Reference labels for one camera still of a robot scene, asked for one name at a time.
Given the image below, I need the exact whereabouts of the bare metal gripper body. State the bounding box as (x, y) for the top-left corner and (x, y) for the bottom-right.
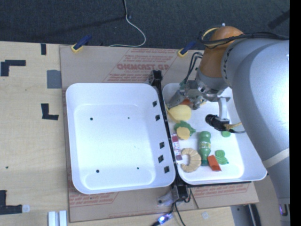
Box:
(180, 80), (221, 103)

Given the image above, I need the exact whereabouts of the pale yellow toy fruit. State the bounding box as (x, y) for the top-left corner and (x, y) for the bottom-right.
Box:
(165, 104), (192, 123)

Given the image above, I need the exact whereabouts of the thin black rod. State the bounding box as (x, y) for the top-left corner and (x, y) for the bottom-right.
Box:
(155, 80), (186, 193)

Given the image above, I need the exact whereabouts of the yellow corn with green husk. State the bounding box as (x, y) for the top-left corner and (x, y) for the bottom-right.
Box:
(174, 121), (197, 141)

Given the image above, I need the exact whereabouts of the green plastic bottle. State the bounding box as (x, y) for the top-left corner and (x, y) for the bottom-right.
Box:
(197, 130), (212, 167)

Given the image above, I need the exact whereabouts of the red and white packet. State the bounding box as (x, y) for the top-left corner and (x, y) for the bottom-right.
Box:
(171, 133), (183, 161)

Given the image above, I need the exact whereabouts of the tan toy croissant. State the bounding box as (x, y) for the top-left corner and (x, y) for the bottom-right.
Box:
(180, 147), (202, 173)

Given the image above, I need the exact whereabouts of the green leafy toy vegetable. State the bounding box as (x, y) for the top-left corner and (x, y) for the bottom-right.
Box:
(214, 149), (229, 166)

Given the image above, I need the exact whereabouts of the orange carton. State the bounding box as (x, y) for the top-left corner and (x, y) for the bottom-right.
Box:
(206, 154), (222, 172)

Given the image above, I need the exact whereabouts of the white plastic tray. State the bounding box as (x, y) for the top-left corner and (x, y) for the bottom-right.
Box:
(162, 82), (268, 186)
(65, 82), (176, 195)

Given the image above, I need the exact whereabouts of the brown cardboard board, red print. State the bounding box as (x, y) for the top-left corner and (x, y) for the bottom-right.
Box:
(59, 45), (260, 223)

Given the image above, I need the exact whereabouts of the black block with thin wires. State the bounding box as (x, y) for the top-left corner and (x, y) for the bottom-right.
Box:
(174, 184), (191, 202)
(147, 69), (164, 87)

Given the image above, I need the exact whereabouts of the black cylinder on white bracket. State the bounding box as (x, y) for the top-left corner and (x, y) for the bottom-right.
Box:
(205, 97), (231, 132)

